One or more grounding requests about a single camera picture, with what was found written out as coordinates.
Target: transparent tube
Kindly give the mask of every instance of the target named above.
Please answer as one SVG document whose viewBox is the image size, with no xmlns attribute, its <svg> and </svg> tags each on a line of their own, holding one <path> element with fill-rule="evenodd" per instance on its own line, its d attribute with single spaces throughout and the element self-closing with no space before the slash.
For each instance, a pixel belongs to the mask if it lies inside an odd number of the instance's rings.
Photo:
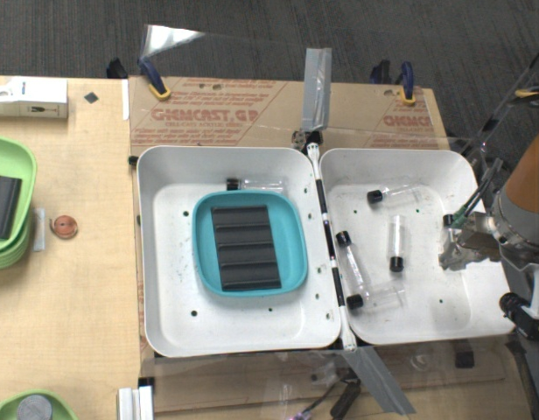
<svg viewBox="0 0 539 420">
<path fill-rule="evenodd" d="M 228 178 L 227 190 L 267 190 L 283 193 L 285 184 L 282 180 L 266 178 Z"/>
<path fill-rule="evenodd" d="M 371 206 L 377 204 L 394 206 L 419 202 L 421 199 L 421 187 L 423 185 L 418 183 L 399 186 L 382 185 L 376 190 L 367 193 L 367 201 Z"/>
<path fill-rule="evenodd" d="M 350 310 L 371 310 L 387 305 L 403 305 L 402 282 L 393 281 L 375 285 L 367 270 L 360 266 L 356 247 L 351 243 L 347 231 L 336 235 L 339 243 L 339 264 L 346 282 L 347 307 Z"/>
<path fill-rule="evenodd" d="M 400 214 L 390 217 L 388 224 L 388 259 L 392 272 L 403 270 L 406 246 L 406 222 Z"/>
</svg>

